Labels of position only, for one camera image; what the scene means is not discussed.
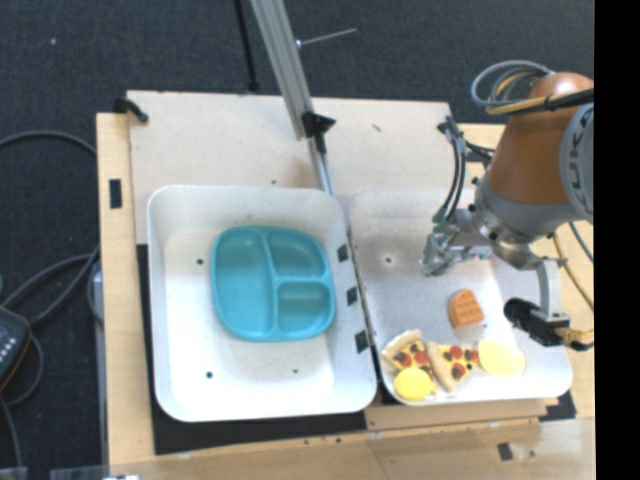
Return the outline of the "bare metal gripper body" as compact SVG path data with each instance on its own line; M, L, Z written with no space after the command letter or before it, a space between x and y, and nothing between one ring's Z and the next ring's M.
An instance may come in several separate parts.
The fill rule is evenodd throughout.
M446 225L446 253L454 263L498 258L517 270L534 270L543 258L530 236L512 230L488 207L458 209Z

